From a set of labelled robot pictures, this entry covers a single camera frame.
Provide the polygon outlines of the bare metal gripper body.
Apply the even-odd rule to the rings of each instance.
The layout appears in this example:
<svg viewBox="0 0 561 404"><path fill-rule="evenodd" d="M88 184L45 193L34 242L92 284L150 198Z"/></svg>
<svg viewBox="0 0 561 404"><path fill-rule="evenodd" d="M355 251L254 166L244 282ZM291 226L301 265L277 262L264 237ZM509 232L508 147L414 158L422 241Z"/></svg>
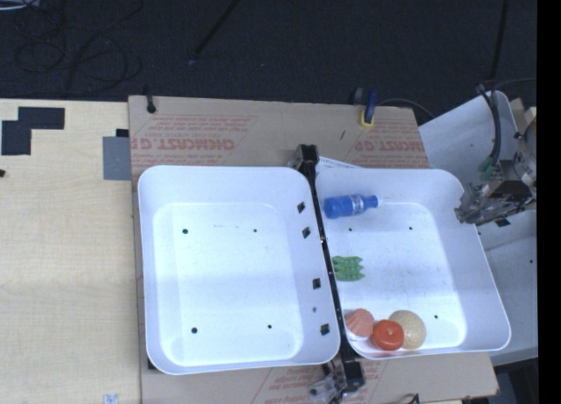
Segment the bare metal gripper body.
<svg viewBox="0 0 561 404"><path fill-rule="evenodd" d="M523 158L489 160L479 170L479 224L517 214L536 200L536 168Z"/></svg>

